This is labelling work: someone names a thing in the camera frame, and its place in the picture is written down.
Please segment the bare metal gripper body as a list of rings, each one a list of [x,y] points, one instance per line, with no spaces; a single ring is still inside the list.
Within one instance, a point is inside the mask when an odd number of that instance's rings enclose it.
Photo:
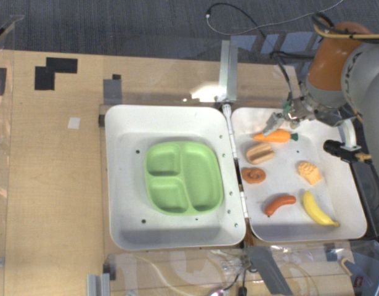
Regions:
[[[321,108],[322,105],[309,96],[287,99],[283,103],[283,117],[286,121],[291,122],[315,120],[316,110],[320,110]]]

